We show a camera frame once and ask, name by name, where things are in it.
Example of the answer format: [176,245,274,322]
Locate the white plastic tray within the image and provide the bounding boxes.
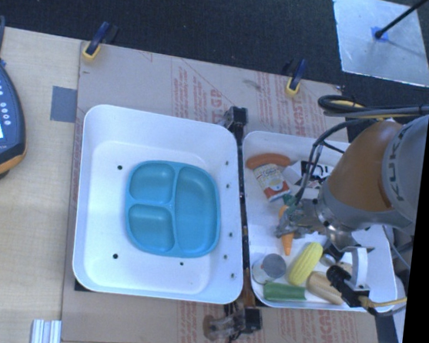
[63,102,265,311]
[223,128,417,323]

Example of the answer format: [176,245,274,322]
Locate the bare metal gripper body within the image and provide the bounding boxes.
[287,197,355,257]

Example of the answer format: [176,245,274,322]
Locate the brown cardboard board red print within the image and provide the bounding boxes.
[44,40,414,343]

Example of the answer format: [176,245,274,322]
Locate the green cucumber piece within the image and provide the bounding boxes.
[262,280,309,306]

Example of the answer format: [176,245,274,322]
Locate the yellow corn cob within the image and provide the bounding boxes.
[286,238,325,290]

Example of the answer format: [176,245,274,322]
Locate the black and white carton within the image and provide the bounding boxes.
[292,159,335,191]

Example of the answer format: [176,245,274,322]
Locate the small silver can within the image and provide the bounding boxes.
[250,251,290,288]

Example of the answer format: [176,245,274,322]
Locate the white and red packet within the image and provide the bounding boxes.
[250,161,296,206]

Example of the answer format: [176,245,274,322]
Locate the orange sausage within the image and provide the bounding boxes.
[244,150,293,175]

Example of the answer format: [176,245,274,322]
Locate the blue divided plate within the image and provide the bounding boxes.
[118,156,229,264]

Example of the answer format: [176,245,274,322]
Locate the black block with thin wires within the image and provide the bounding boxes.
[242,306,265,335]
[221,105,251,133]

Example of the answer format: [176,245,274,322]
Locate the thin black and white rod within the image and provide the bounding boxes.
[215,129,275,309]

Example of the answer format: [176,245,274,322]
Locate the orange carrot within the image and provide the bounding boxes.
[273,203,299,257]

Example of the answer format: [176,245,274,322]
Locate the tan ribbed bread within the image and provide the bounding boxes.
[304,269,348,307]

